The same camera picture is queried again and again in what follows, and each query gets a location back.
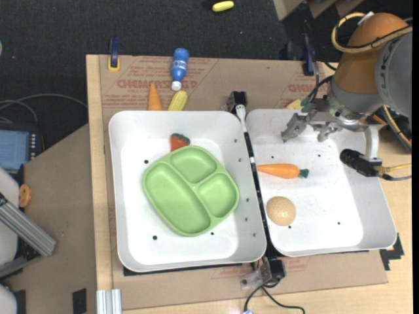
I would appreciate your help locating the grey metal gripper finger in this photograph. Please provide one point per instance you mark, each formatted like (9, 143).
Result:
(324, 132)
(294, 128)

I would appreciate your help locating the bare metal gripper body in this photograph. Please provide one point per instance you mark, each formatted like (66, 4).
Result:
(324, 113)

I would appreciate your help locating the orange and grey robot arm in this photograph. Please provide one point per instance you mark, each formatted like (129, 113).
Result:
(358, 70)

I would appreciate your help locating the yellow toy piece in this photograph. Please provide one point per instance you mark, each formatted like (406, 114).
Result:
(294, 104)

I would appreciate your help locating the orange carrot with green top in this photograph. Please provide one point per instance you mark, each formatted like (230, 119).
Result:
(281, 170)

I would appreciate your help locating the thin black and white rod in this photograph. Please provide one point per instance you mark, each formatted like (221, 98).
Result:
(251, 152)

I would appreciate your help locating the white plastic tray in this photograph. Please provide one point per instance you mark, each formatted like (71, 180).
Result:
(324, 201)
(137, 136)

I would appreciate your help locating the beige egg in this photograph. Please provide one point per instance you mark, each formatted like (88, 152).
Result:
(281, 211)

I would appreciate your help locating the brown cardboard board red print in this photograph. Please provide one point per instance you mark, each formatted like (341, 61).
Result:
(209, 74)

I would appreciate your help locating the red toy strawberry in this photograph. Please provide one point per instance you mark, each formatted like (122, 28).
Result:
(178, 141)

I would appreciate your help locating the yellow corn cob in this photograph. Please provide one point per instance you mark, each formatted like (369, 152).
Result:
(178, 100)

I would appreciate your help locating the green divided plate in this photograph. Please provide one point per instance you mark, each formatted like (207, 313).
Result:
(183, 195)

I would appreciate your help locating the blue bottle white cap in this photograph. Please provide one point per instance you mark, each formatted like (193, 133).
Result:
(179, 67)

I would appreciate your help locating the yellow oval toy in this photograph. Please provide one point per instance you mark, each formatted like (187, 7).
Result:
(223, 6)

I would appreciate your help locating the orange cone carrot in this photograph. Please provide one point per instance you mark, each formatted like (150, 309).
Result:
(154, 100)

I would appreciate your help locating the orange pretzel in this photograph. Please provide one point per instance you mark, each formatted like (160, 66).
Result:
(25, 195)

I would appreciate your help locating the black cylinder on white bracket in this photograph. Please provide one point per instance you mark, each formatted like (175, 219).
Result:
(358, 162)

